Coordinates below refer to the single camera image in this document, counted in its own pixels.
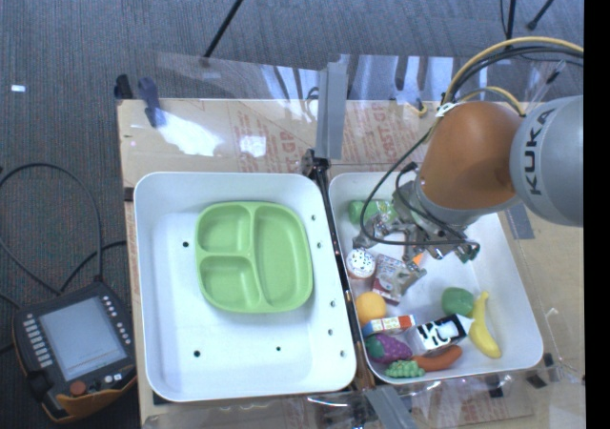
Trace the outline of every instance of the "carrot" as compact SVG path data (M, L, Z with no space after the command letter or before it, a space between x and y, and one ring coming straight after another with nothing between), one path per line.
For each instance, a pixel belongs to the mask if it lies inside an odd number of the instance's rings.
M413 361L425 372L435 372L449 368L461 356L462 349L457 344L452 344L439 355L433 357L414 356Z

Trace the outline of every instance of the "white tray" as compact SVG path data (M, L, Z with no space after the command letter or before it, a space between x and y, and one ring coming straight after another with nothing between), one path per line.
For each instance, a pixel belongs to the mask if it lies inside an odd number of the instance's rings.
M194 231L216 202L291 208L310 244L314 288L303 305L240 314L199 290ZM134 191L146 375L171 401L332 392L356 373L356 354L322 196L300 174L154 173Z
M330 201L343 258L353 249L352 239L359 231L359 228L350 222L349 203L352 200L366 199L383 175L345 173L331 181ZM397 174L389 176L375 198L391 199L396 176ZM406 174L401 183L413 177L413 173ZM406 384L517 371L531 368L540 361L542 337L498 215L482 216L466 230L466 234L481 246L477 257L462 263L454 253L441 260L433 259L428 253L424 254L419 266L425 268L427 274L409 287L397 306L387 304L388 317L412 314L416 322L421 324L445 316L441 306L441 296L445 288L461 287L473 293L475 297L487 290L489 298L486 304L486 321L498 342L502 356L497 359L489 358L466 338L459 344L463 354L451 368L430 372L420 378L386 377L383 374L385 366L367 357L371 370L379 378L392 384ZM403 237L391 235L388 239L401 240ZM381 253L397 259L402 257L401 246L377 244L369 251L374 255ZM371 281L350 280L354 298L370 290Z

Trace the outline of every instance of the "green bottle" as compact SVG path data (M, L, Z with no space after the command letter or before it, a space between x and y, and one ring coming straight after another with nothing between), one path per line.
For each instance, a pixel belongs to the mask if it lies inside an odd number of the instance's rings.
M348 207L348 213L350 215L350 222L354 225L360 224L360 213L364 207L364 200L352 200ZM392 222L397 217L397 212L392 206L390 200L371 200L369 205L364 212L364 222L369 220L373 215L377 213L383 213L384 222Z

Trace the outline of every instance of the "clear plastic sheet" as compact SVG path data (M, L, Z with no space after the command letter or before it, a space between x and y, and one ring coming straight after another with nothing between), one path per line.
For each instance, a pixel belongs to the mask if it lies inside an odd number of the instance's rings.
M345 65L348 98L342 153L331 161L329 180L347 172L387 171L432 125L436 104L466 59L339 55L330 61ZM162 125L152 125L145 113L150 102L137 94L136 82L131 82L133 98L117 98L128 196L140 178L157 171L303 173L307 169L308 152L316 146L319 70L324 69L171 53L158 54L156 66L159 74L149 76L158 88L155 112L162 115ZM475 75L461 91L498 85L519 102L536 103L564 96L557 94L558 87L545 84L555 69L551 63L503 61ZM581 72L565 71L575 72L577 78ZM183 78L196 84L195 94L179 94L176 82ZM502 100L484 92L480 98ZM425 152L422 145L410 159L420 163ZM360 372L352 385L336 394L184 406L153 403L142 370L138 390L143 427L584 426L583 230L548 223L523 208L498 216L544 341L544 357L532 370L402 387L374 379L373 384L366 383L371 379ZM133 239L129 201L126 218ZM529 228L531 234L520 232L522 228ZM134 322L141 329L132 239ZM371 391L378 397L370 397ZM377 412L380 407L385 413Z

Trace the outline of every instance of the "orange fruit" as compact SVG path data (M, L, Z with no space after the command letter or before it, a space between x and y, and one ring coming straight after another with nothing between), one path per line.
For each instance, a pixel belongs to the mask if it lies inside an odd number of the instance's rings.
M356 298L356 314L360 326L374 318L385 317L386 311L385 298L377 292L364 292Z

